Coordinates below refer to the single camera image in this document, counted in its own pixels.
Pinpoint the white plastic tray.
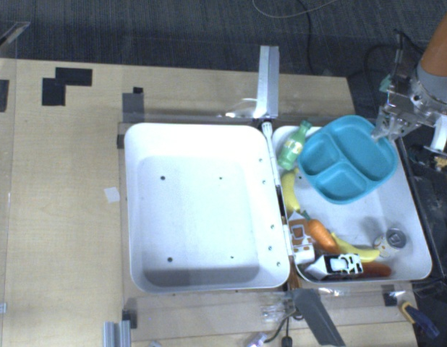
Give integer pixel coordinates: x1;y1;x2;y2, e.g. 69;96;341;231
272;124;433;285
124;122;291;295

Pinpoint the small silver can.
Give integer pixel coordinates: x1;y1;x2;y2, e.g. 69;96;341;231
372;228;408;260

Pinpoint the white and brown carton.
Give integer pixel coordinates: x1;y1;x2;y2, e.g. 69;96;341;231
287;210;316;265

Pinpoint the orange carrot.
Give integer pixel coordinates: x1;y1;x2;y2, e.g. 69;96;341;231
300;211;339;254

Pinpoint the red sausage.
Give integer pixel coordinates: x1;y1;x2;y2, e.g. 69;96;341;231
359;261;393;279

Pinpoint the blue divided plate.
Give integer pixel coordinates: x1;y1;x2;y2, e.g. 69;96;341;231
297;115;399;205

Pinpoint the black and white carton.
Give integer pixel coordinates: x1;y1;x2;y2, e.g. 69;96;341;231
304;252;365;282

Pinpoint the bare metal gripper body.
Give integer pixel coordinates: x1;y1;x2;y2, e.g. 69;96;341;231
378;79;447;134

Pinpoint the yellow banana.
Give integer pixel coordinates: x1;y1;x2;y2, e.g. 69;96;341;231
330;231;381;264
281;168;302;216

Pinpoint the green bottle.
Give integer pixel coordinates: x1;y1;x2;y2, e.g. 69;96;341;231
277;120;313;171

